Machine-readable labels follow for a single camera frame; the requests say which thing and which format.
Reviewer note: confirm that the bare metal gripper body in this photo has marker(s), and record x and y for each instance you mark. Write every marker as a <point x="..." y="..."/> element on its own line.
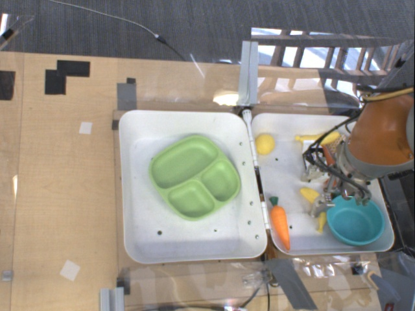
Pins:
<point x="340" y="173"/>

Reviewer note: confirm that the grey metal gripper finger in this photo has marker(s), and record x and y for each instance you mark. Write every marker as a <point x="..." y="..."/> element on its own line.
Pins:
<point x="329" y="200"/>
<point x="317" y="210"/>

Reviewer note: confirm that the small yellow toy food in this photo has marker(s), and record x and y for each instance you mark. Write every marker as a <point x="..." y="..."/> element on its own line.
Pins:
<point x="321" y="223"/>

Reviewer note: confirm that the yellow banana piece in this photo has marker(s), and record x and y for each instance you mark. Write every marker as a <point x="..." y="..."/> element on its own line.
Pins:
<point x="308" y="194"/>

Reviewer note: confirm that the small orange sausage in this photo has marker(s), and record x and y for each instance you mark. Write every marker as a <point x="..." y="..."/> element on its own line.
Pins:
<point x="328" y="155"/>

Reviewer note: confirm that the grey crumpled packet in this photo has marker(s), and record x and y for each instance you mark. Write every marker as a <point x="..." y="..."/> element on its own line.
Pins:
<point x="313" y="173"/>

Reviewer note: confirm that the teal bowl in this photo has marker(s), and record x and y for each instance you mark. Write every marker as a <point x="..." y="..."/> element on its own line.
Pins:
<point x="355" y="222"/>

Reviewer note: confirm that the orange carrot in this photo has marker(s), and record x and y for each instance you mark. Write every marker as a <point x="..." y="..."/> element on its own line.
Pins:
<point x="280" y="222"/>

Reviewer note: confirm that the white plastic tray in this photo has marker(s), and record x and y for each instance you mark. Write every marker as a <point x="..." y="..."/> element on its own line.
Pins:
<point x="288" y="173"/>
<point x="181" y="238"/>

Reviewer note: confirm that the yellow lemon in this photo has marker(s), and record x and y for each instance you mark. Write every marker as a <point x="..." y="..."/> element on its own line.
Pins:
<point x="265" y="144"/>

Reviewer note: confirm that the thin black and white rod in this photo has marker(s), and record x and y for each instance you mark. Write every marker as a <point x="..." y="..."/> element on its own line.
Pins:
<point x="252" y="141"/>

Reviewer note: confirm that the green divided plate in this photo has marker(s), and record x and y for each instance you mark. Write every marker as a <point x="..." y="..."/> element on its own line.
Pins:
<point x="194" y="177"/>

